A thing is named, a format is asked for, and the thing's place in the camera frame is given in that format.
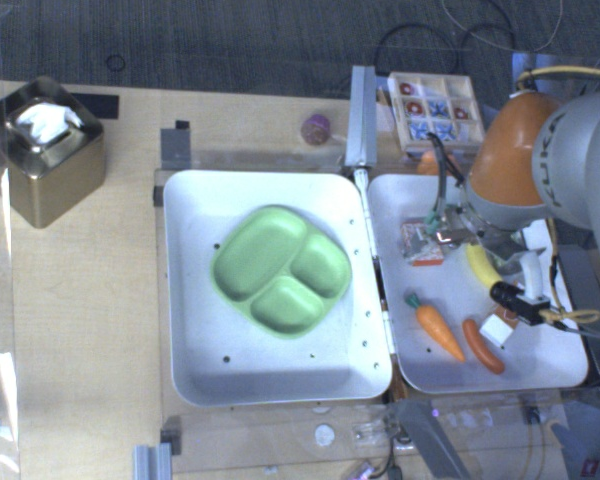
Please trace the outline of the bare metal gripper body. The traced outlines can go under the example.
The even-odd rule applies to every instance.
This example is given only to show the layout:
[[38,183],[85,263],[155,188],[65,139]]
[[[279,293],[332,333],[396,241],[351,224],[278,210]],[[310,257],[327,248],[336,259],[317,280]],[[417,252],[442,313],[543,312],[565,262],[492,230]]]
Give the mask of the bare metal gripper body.
[[434,241],[433,233],[437,229],[454,232],[455,244],[451,247],[477,244],[486,235],[486,228],[481,219],[470,208],[464,206],[447,206],[444,210],[434,212],[427,220],[427,234]]

